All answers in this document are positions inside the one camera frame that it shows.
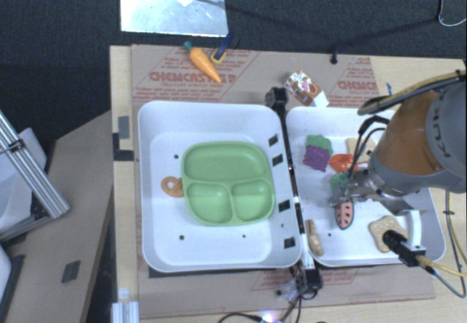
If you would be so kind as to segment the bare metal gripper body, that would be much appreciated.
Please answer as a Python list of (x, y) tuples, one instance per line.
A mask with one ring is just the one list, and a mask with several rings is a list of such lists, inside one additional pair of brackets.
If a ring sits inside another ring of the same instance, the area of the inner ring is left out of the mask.
[(367, 199), (381, 201), (393, 198), (381, 177), (369, 169), (347, 172), (344, 177), (346, 181), (341, 189), (343, 196), (346, 193), (356, 194), (360, 196), (359, 201)]

